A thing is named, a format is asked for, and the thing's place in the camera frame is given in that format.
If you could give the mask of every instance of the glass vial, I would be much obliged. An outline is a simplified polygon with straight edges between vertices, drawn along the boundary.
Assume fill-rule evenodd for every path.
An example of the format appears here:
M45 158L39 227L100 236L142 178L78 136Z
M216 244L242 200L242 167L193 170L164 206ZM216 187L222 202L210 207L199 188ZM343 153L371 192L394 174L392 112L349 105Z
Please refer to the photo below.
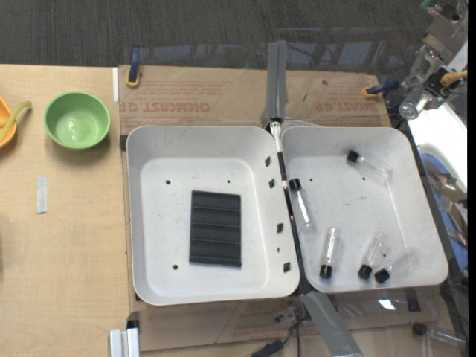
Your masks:
M319 276L323 279L332 277L332 268L337 259L337 250L339 244L339 230L337 228L329 228L327 231L326 242L322 253L322 264Z
M385 267L374 274L375 280L384 283L391 277L404 277L410 274L412 267L418 262L418 256L415 250L409 248L395 257L391 258Z
M313 231L315 229L315 221L312 218L307 192L301 187L298 178L289 181L289 188L291 190L292 209L297 228L302 231Z
M367 245L362 256L362 262L358 275L362 279L368 279L372 270L380 266L390 251L390 239L381 231L376 231Z
M450 329L443 329L434 325L426 325L422 323L414 323L412 330L415 335L422 337L429 337L431 340L436 340L447 345L464 350L466 347L466 339L463 335L452 331Z
M370 156L363 156L356 151L349 151L347 153L347 161L357 168L362 175L369 176L381 184L387 184L390 181L392 175L390 168L377 160L373 160Z

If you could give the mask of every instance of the black connector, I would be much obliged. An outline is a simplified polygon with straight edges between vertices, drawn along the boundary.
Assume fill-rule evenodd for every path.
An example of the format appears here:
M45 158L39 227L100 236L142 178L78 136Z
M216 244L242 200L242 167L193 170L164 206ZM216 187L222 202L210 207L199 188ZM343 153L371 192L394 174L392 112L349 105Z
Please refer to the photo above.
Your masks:
M266 346L257 352L254 352L251 357L268 357L271 354L275 354L284 348L284 343L281 340L275 341L272 344L266 344Z

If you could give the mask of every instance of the orange plate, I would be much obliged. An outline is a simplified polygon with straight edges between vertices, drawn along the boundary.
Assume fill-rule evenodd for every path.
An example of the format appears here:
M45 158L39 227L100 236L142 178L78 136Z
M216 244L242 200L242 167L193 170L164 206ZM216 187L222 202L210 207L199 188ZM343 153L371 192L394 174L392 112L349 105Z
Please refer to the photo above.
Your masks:
M8 107L7 103L0 97L0 121L7 120L10 117L12 110ZM5 139L0 143L0 148L6 146L10 141L13 139L13 136L16 132L16 121L10 127L10 131L8 131L7 136Z

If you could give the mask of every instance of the vial with black cap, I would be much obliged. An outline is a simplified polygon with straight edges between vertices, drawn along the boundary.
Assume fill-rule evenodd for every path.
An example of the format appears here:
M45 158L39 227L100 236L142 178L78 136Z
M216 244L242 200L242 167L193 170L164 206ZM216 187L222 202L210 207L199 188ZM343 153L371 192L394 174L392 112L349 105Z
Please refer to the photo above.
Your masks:
M347 162L357 168L364 177L368 176L381 184L387 184L392 176L389 167L368 155L361 155L353 150L347 153Z
M390 252L390 238L381 231L376 231L367 245L362 256L362 262L358 275L362 279L368 279L372 270L380 266Z
M374 274L375 280L382 284L391 277L397 279L405 277L411 274L417 267L417 263L417 252L412 248L407 248L386 262L385 266Z
M309 196L301 186L298 178L289 180L289 189L291 191L292 209L297 227L305 232L314 231L315 221Z
M431 340L451 345L463 351L466 347L466 338L450 329L445 329L433 324L413 323L411 327L414 335L428 337Z
M338 228L329 228L327 230L326 242L322 251L321 270L319 271L319 276L322 279L330 279L332 277L332 270L338 258L339 233Z

